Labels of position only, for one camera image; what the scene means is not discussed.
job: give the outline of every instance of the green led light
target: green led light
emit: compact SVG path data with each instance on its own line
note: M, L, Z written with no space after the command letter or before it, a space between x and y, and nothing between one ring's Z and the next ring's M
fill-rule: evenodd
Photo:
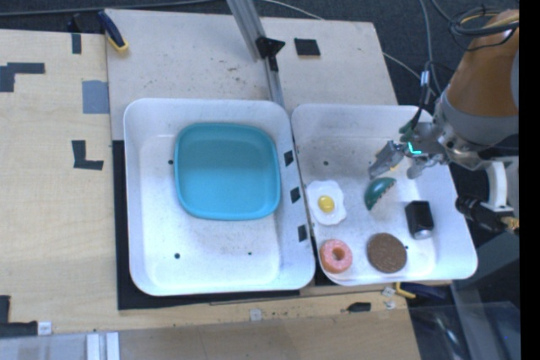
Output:
M421 153L422 153L422 150L414 150L413 145L411 144L410 141L407 142L407 145L408 145L409 151L410 151L412 154L421 154Z

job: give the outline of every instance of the pink donut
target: pink donut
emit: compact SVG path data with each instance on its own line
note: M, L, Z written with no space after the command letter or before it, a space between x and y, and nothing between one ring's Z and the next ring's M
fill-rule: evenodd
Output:
M338 239L327 240L319 249L322 268L330 273L343 273L353 264L353 252Z

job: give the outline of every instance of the white tray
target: white tray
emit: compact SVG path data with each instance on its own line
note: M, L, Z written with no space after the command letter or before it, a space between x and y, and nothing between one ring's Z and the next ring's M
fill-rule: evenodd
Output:
M190 216L176 194L175 141L185 126L233 121L263 129L278 150L281 200L250 221ZM138 99L124 113L129 268L154 296L299 289L315 272L289 116L270 101ZM298 190L299 195L291 191Z
M344 194L347 217L337 225L310 218L317 248L327 239L340 239L353 253L353 265L344 273L326 272L340 285L464 279L477 268L478 258L462 214L455 208L456 190L447 166L426 168L409 180L410 160L382 176L397 183L368 211L364 192L370 183L369 164L387 140L399 142L398 129L416 107L403 105L300 105L291 122L304 187L313 180L335 180ZM424 113L423 121L429 120ZM415 240L408 232L404 207L413 200L428 201L435 228L429 239ZM390 233L407 247L407 264L387 274L367 260L369 238Z

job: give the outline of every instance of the black and silver object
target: black and silver object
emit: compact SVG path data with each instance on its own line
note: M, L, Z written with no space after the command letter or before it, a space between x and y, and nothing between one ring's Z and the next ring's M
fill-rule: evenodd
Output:
M411 201L405 206L408 230L416 240L428 239L433 233L429 201Z

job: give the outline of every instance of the blue tray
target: blue tray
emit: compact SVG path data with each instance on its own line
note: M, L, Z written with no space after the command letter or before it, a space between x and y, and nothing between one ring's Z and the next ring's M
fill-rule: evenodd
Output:
M275 144L253 126L191 124L176 139L175 182L180 203L192 216L264 218L280 200Z

